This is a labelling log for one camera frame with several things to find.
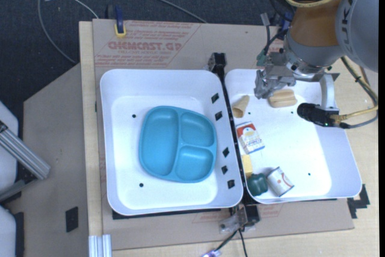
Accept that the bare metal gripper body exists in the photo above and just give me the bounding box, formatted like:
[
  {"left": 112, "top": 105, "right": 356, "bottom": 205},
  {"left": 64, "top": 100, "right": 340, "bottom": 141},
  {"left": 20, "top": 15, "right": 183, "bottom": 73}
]
[{"left": 263, "top": 52, "right": 320, "bottom": 86}]

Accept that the tan toy bread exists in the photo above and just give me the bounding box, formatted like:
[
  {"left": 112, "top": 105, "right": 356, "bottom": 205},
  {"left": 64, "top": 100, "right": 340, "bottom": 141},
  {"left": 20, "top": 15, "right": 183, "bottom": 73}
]
[{"left": 268, "top": 88, "right": 298, "bottom": 108}]

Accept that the tan toy cone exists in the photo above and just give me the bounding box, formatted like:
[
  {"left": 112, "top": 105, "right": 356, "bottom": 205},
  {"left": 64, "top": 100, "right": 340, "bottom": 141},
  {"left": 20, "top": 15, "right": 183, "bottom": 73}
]
[{"left": 231, "top": 94, "right": 251, "bottom": 119}]

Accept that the red and white carton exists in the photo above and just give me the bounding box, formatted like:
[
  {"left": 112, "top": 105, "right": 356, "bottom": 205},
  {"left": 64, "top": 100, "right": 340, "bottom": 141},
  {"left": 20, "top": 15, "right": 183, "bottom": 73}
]
[{"left": 235, "top": 120, "right": 266, "bottom": 155}]

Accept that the thin black rod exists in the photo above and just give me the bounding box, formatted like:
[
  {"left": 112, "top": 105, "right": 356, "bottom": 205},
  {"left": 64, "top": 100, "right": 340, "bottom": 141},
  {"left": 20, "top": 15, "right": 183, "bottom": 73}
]
[{"left": 218, "top": 66, "right": 248, "bottom": 206}]

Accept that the white plastic tray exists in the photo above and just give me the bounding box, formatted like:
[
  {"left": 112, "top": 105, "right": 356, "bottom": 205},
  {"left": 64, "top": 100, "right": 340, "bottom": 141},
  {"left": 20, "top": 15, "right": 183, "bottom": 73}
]
[
  {"left": 99, "top": 68, "right": 244, "bottom": 217},
  {"left": 224, "top": 68, "right": 363, "bottom": 205}
]

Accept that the yellow toy cheese block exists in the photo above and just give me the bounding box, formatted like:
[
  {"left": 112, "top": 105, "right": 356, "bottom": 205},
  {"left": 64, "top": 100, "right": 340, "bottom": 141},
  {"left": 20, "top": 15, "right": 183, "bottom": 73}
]
[{"left": 240, "top": 153, "right": 254, "bottom": 179}]

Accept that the brown cardboard board, red print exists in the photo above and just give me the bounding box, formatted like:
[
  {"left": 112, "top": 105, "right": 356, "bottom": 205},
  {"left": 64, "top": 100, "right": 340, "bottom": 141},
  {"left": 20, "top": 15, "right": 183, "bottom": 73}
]
[{"left": 91, "top": 18, "right": 356, "bottom": 251}]

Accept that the white small can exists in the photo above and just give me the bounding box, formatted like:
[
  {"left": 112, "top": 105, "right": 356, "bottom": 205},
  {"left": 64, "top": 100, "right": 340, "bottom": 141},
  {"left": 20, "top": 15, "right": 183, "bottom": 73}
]
[{"left": 266, "top": 166, "right": 295, "bottom": 198}]

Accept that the green toy pepper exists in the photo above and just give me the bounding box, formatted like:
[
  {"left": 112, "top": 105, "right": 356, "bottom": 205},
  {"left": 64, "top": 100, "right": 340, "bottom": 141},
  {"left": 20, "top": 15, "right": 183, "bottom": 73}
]
[{"left": 247, "top": 173, "right": 269, "bottom": 197}]

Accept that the blue divided plate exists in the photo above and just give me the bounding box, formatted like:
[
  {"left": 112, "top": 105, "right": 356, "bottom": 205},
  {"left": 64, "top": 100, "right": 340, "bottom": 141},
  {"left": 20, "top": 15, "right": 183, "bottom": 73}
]
[{"left": 138, "top": 105, "right": 218, "bottom": 184}]

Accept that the black cylinder on white bracket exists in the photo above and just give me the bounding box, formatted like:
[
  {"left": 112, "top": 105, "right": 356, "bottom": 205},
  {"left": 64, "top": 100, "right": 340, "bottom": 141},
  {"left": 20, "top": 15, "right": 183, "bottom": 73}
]
[{"left": 296, "top": 72, "right": 342, "bottom": 128}]

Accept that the black block with thin wires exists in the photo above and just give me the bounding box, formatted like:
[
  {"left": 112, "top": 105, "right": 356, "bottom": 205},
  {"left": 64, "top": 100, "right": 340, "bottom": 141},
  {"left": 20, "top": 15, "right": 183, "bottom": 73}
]
[
  {"left": 207, "top": 52, "right": 227, "bottom": 73},
  {"left": 230, "top": 204, "right": 260, "bottom": 233}
]

